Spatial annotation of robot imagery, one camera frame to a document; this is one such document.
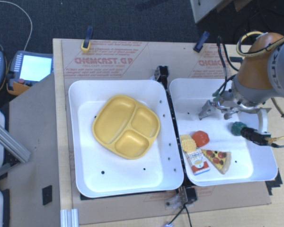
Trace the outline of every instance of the toy pizza slice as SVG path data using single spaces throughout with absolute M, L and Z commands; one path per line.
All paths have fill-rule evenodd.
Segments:
M 221 174 L 225 174 L 231 164 L 231 153 L 218 150 L 202 150 L 205 157 Z

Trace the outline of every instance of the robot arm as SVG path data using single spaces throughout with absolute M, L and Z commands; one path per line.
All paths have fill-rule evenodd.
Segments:
M 243 53 L 241 42 L 252 35 L 259 37 Z M 251 32 L 239 40 L 237 52 L 245 58 L 238 73 L 230 78 L 231 89 L 216 95 L 213 101 L 208 100 L 199 113 L 200 120 L 215 109 L 221 110 L 225 119 L 238 112 L 256 114 L 260 110 L 258 105 L 269 98 L 284 97 L 284 36 Z

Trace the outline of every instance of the divided plate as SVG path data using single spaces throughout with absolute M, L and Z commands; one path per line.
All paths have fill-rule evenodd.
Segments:
M 127 159 L 137 159 L 149 150 L 160 130 L 157 115 L 126 95 L 109 99 L 93 122 L 97 141 Z

